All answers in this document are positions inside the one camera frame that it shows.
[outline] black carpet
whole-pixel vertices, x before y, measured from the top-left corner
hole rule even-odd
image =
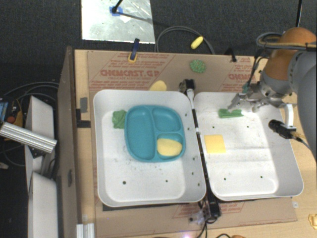
[[[252,56],[255,38],[283,32],[296,23],[298,0],[150,0],[156,37],[166,26],[188,26],[202,33],[217,54],[231,47]],[[317,0],[303,0],[300,26],[316,34]],[[208,53],[190,49],[190,33],[172,32],[161,52]],[[59,81],[66,46],[129,51],[131,44],[83,41],[80,0],[0,0],[0,95],[19,85]],[[143,44],[140,51],[152,52]],[[18,151],[11,158],[23,161]],[[7,163],[0,154],[0,161]],[[23,168],[0,170],[0,237],[26,237],[27,194]]]

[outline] green sponge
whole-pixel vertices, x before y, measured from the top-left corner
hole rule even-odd
[[[201,60],[193,60],[189,65],[193,72],[203,73],[206,70],[206,65]]]
[[[228,109],[219,109],[218,115],[220,118],[242,117],[241,109],[235,109],[230,112]]]
[[[126,113],[127,113],[127,111],[125,111],[125,110],[113,112],[113,114],[112,114],[113,128],[124,129],[124,120],[125,120]]]

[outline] cardboard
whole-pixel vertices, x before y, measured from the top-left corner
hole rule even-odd
[[[75,83],[70,72],[72,64],[66,56],[58,96],[59,104],[65,105],[59,106],[59,125],[68,128],[68,131],[60,129],[61,150],[66,153],[60,166],[65,237],[75,237],[72,235],[72,231],[76,230],[75,215],[78,216],[78,223],[95,223],[98,238],[193,230],[198,233],[202,226],[190,221],[200,210],[198,203],[127,209],[102,205],[97,194],[92,99],[101,89],[148,90],[158,80],[164,81],[168,90],[176,91],[185,78],[195,80],[195,93],[240,92],[249,78],[253,58],[237,57],[238,61],[234,63],[230,56],[139,53],[137,62],[130,64],[127,62],[128,52],[75,50],[74,54]],[[207,67],[205,73],[190,70],[189,62],[194,59],[203,60]],[[76,107],[72,104],[74,97]],[[91,128],[74,127],[75,109],[81,111],[80,120],[91,121]],[[67,113],[67,117],[62,118],[63,112]],[[68,139],[68,146],[63,137]],[[74,188],[74,184],[70,188],[65,184],[65,176],[70,169],[75,170],[77,188]],[[220,207],[222,216],[210,228],[296,221],[290,198],[221,203]]]

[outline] yellow object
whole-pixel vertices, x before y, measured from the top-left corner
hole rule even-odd
[[[182,144],[172,139],[158,139],[158,153],[164,156],[176,156],[182,151]]]
[[[308,220],[313,229],[317,230],[317,214],[310,214]]]
[[[226,148],[222,135],[205,135],[204,136],[207,153],[225,153]]]
[[[192,42],[192,45],[190,45],[190,47],[192,49],[196,49],[203,42],[203,40],[204,40],[203,36],[199,36],[196,40]]]
[[[159,80],[155,82],[149,89],[150,91],[166,91],[167,86],[164,81]]]
[[[130,52],[130,54],[129,54],[128,62],[129,63],[135,63],[135,61],[137,60],[138,54],[135,54],[134,60],[131,60],[131,55],[132,55],[132,52]]]

